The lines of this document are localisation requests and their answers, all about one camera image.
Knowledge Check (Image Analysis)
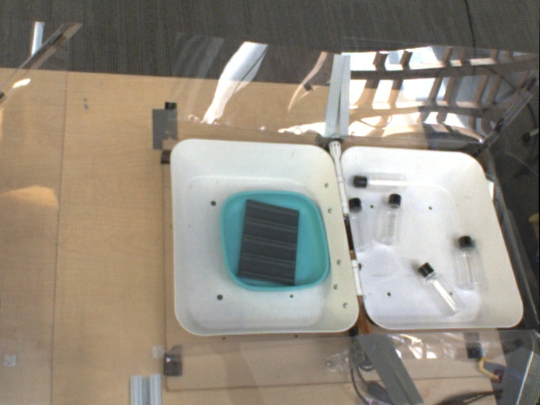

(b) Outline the dark grey ribbed block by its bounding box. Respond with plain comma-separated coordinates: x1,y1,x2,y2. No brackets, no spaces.
235,198,301,287

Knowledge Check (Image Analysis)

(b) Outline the teal plate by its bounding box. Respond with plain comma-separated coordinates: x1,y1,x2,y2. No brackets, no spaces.
219,190,331,293

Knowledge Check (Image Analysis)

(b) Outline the thin black and white rod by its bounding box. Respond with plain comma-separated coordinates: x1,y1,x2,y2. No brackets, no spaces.
327,140,364,298

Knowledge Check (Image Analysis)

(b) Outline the white plastic tray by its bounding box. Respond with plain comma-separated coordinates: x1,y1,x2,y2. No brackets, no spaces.
339,145,525,331
169,138,360,338

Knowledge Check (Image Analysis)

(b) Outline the clear bottle with black cap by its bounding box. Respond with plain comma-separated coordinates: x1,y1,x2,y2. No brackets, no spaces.
417,262,464,316
455,235,486,291
348,197,369,252
352,174,408,189
376,192,402,246

